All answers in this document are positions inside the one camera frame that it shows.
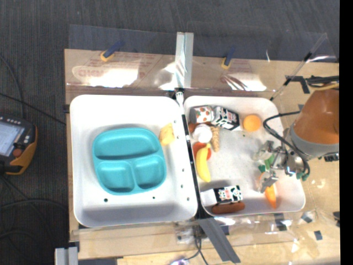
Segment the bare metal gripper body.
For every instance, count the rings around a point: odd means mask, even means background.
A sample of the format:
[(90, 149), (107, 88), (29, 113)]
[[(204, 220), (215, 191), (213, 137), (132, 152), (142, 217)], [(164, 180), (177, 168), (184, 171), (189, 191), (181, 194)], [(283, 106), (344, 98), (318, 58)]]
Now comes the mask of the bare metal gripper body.
[(303, 160), (293, 150), (285, 150), (282, 147), (275, 149), (272, 168), (282, 170), (287, 176), (301, 176), (304, 172)]

